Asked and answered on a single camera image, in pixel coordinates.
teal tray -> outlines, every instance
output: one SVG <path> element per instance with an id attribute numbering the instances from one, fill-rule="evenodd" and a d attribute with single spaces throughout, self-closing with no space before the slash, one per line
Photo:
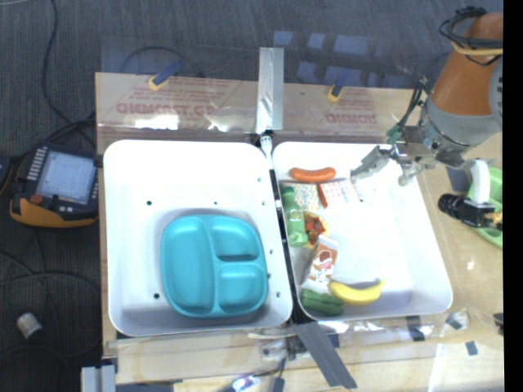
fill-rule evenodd
<path id="1" fill-rule="evenodd" d="M 171 307 L 191 318 L 229 318 L 262 306 L 267 268 L 262 241 L 244 220 L 190 215 L 164 230 L 160 265 Z"/>
<path id="2" fill-rule="evenodd" d="M 494 211 L 499 212 L 503 210 L 503 171 L 489 167 L 490 172 L 490 194 L 489 202 L 494 205 Z M 474 194 L 474 186 L 468 191 L 468 197 L 471 198 Z M 483 238 L 488 239 L 492 244 L 503 248 L 503 231 L 495 228 L 472 228 Z"/>

green bottle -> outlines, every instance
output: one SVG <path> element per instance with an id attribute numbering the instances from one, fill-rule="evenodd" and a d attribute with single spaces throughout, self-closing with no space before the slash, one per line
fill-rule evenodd
<path id="1" fill-rule="evenodd" d="M 301 247 L 309 241 L 305 232 L 305 219 L 302 209 L 294 200 L 294 188 L 284 187 L 281 190 L 281 198 L 284 204 L 285 227 L 287 228 L 287 240 L 290 247 Z"/>

orange sausage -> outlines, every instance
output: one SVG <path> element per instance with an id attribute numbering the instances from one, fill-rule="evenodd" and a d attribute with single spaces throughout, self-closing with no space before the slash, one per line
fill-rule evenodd
<path id="1" fill-rule="evenodd" d="M 304 170 L 303 168 L 292 168 L 289 172 L 294 180 L 303 183 L 323 183 L 336 176 L 336 170 L 332 167 L 322 168 L 321 170 Z"/>

gray carpet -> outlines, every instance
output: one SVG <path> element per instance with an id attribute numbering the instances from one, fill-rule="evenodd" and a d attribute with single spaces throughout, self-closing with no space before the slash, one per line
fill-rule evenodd
<path id="1" fill-rule="evenodd" d="M 64 125 L 93 118 L 95 72 L 150 73 L 174 52 L 190 61 L 185 75 L 256 80 L 257 49 L 279 46 L 285 48 L 288 82 L 332 82 L 329 67 L 349 66 L 359 72 L 350 84 L 411 88 L 420 74 L 432 81 L 437 77 L 449 52 L 438 26 L 466 6 L 503 11 L 503 0 L 31 0 L 1 5 L 0 154 L 20 156 Z M 322 44 L 315 47 L 319 37 Z M 348 51 L 339 51 L 340 45 Z M 140 51 L 148 46 L 156 49 Z M 361 51 L 351 50 L 359 46 Z M 94 149 L 95 139 L 88 123 L 56 142 Z M 101 356 L 98 225 L 30 229 L 9 217 L 7 196 L 2 195 L 0 209 L 0 390 L 80 391 L 80 368 L 98 364 Z M 81 280 L 6 284 L 45 272 Z M 15 326 L 27 310 L 44 326 L 40 343 L 31 347 Z"/>

yellow banana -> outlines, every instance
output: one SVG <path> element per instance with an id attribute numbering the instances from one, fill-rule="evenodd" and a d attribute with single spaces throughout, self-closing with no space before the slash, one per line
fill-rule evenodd
<path id="1" fill-rule="evenodd" d="M 331 293 L 340 301 L 353 306 L 370 305 L 375 302 L 382 294 L 383 281 L 374 286 L 357 289 L 347 286 L 341 282 L 331 280 L 329 289 Z"/>

